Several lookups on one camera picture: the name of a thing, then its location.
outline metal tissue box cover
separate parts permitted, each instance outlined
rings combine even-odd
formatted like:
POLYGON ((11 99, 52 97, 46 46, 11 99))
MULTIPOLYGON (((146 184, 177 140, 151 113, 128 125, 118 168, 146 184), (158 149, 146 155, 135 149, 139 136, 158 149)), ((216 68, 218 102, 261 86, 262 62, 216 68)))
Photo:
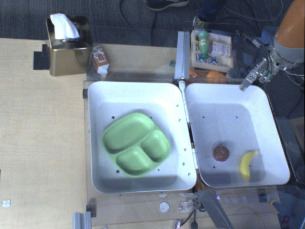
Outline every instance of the metal tissue box cover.
POLYGON ((56 40, 54 25, 50 18, 46 20, 47 46, 52 76, 86 73, 92 52, 92 38, 88 19, 84 16, 69 17, 80 32, 78 41, 56 40))

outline toy banana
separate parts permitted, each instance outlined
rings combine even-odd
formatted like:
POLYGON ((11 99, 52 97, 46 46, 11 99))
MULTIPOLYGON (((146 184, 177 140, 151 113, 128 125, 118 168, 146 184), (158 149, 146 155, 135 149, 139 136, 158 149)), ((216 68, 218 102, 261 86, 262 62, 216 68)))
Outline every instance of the toy banana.
POLYGON ((240 174, 242 175, 243 179, 245 179, 246 181, 250 180, 250 170, 249 170, 249 165, 251 163, 251 160, 253 159, 254 155, 257 155, 258 152, 254 151, 254 152, 248 152, 246 154, 244 154, 244 156, 242 157, 241 161, 240 161, 240 174))

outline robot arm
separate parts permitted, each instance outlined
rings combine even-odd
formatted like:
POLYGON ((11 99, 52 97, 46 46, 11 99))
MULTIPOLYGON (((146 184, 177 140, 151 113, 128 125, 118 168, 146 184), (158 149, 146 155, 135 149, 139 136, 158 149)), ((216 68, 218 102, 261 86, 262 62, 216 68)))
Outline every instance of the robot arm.
MULTIPOLYGON (((305 0, 294 0, 287 10, 263 60, 247 75, 239 88, 244 91, 256 79, 269 82, 280 70, 289 70, 304 62, 305 0)), ((258 48, 257 39, 249 39, 258 48)))

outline green divided plate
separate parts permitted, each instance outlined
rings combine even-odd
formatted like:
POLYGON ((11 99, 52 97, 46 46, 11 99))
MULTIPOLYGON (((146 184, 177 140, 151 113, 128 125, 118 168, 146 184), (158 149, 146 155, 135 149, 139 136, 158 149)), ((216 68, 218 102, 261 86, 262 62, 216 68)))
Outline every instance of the green divided plate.
POLYGON ((142 113, 129 114, 106 128, 102 146, 127 176, 141 177, 170 154, 169 141, 159 126, 142 113))

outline shoe sole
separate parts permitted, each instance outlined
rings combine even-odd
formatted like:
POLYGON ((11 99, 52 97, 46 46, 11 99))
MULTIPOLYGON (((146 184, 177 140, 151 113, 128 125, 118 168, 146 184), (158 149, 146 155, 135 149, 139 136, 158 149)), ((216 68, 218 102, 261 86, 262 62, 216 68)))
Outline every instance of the shoe sole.
POLYGON ((190 2, 190 1, 187 0, 187 1, 182 1, 182 2, 172 3, 172 4, 169 4, 169 5, 167 5, 166 7, 161 8, 161 9, 150 8, 150 7, 148 7, 148 6, 145 4, 145 1, 144 1, 144 4, 145 4, 145 6, 146 6, 147 8, 149 8, 150 10, 155 11, 155 12, 159 12, 159 11, 162 11, 162 10, 167 9, 168 7, 183 7, 183 6, 186 6, 189 2, 190 2))

